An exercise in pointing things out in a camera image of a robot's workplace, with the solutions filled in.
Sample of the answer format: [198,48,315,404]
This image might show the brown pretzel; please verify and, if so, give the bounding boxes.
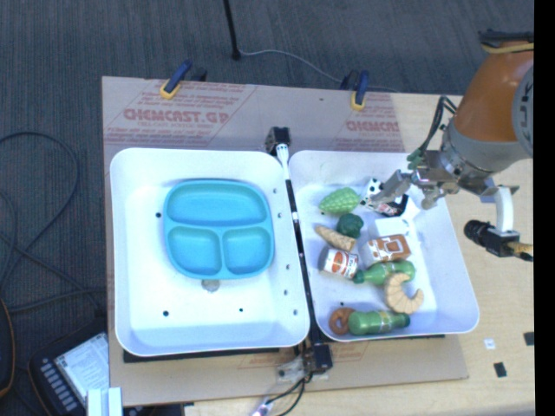
[328,306,357,337]

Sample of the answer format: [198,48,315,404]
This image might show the blue divided plate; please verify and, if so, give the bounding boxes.
[162,179,276,281]

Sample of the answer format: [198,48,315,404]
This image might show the beige croissant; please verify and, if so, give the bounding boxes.
[382,272,426,315]

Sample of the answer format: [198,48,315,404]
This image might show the white plastic tray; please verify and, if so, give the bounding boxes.
[108,146,311,358]
[287,149,480,342]

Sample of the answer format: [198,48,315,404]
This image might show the green bottle with yellow label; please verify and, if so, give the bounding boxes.
[347,309,412,336]

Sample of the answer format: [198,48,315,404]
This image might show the thin black and white rod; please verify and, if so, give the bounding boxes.
[276,143,318,342]

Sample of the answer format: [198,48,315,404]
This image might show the brown and white carton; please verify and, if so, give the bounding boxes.
[359,217,413,267]

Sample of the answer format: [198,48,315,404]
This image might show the black cylinder on white bracket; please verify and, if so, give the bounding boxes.
[463,185,521,258]

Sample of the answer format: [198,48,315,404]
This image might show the beige ice cream cone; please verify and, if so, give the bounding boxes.
[314,224,358,252]

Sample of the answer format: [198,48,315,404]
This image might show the white can with orange print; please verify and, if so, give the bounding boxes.
[318,247,361,280]

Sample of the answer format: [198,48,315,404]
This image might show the black block with thin wires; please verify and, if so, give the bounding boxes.
[264,126,291,153]
[302,343,335,375]

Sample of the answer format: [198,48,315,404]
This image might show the dark green broccoli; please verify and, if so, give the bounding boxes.
[336,213,365,239]

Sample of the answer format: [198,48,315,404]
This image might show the brown cardboard board red print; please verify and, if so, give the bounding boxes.
[101,75,470,407]

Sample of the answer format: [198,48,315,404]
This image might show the light green grapes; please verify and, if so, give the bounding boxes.
[318,186,362,216]

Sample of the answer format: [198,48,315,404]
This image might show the black and white cow carton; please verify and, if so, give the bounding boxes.
[359,177,411,218]

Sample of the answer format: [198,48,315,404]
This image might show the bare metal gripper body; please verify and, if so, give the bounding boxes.
[409,147,496,198]

